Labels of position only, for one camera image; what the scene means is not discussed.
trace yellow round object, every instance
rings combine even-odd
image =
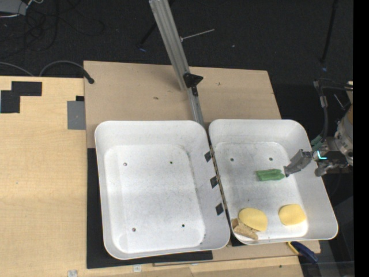
[[[238,218],[246,226],[258,231],[265,231],[268,226],[268,218],[265,213],[256,208],[244,208],[239,214]]]
[[[306,215],[299,204],[289,204],[279,210],[279,218],[282,224],[289,226],[303,222],[306,220]]]

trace black bracket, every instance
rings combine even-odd
[[[198,92],[197,92],[197,84],[199,84],[201,82],[202,79],[204,79],[204,77],[198,76],[198,75],[193,75],[191,73],[185,73],[183,75],[183,79],[184,79],[184,83],[186,83],[187,88],[192,89],[192,94],[194,96],[198,96]]]

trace black tape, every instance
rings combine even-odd
[[[209,162],[212,158],[212,154],[210,154],[210,151],[206,153],[204,156],[205,156],[206,162]]]
[[[223,208],[222,203],[219,203],[219,204],[215,207],[215,210],[217,211],[217,215],[220,215],[220,214],[224,211],[224,208]]]
[[[19,96],[41,96],[42,82],[12,81],[12,91]]]
[[[12,90],[1,91],[0,113],[20,113],[21,96],[41,96],[42,82],[12,81]]]
[[[212,184],[212,188],[214,189],[214,187],[218,184],[217,177],[211,178],[210,183]]]
[[[1,91],[0,113],[19,113],[21,98],[11,90]]]

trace food item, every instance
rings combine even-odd
[[[256,208],[244,208],[239,214],[238,218],[246,226],[258,231],[265,231],[268,226],[268,218],[265,213]]]
[[[232,219],[233,231],[237,234],[249,237],[251,239],[257,240],[259,237],[255,233],[255,230],[246,226],[244,223],[239,221],[239,219]]]
[[[280,169],[257,170],[256,175],[260,181],[279,181],[284,178]]]
[[[279,218],[282,224],[289,226],[290,224],[299,224],[306,220],[306,215],[299,204],[288,204],[279,210]]]

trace light wood surface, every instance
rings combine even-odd
[[[232,270],[232,276],[302,276],[298,258],[284,244],[227,247],[214,251],[214,260],[224,261],[144,264],[141,273],[133,273],[133,266],[86,269],[86,131],[67,129],[67,101],[84,95],[84,81],[3,76],[0,89],[9,90],[12,81],[42,81],[43,92],[41,97],[22,96],[19,114],[0,114],[2,276],[66,277],[71,269],[78,277],[205,277],[224,276],[223,270]],[[276,112],[274,96],[272,100],[269,111]],[[317,241],[308,244],[319,251]]]
[[[85,83],[87,145],[106,120],[192,120],[186,91],[172,66],[85,61],[95,79]],[[266,71],[191,67],[198,85],[204,123],[215,119],[280,119]]]

